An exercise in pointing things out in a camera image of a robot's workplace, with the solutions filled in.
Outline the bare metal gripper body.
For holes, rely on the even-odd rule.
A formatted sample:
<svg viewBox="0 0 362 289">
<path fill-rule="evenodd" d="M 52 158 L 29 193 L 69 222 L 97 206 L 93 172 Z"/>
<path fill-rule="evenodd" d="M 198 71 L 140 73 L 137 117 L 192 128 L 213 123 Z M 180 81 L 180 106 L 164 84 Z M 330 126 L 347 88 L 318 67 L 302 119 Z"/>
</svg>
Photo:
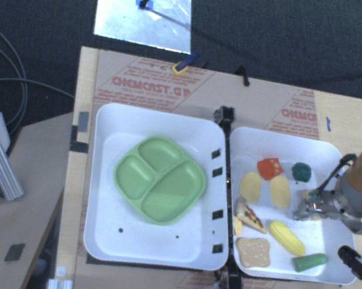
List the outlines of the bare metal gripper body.
<svg viewBox="0 0 362 289">
<path fill-rule="evenodd" d="M 362 214 L 340 192 L 322 191 L 317 196 L 315 214 L 323 219 L 340 220 L 352 233 L 362 234 Z"/>
</svg>

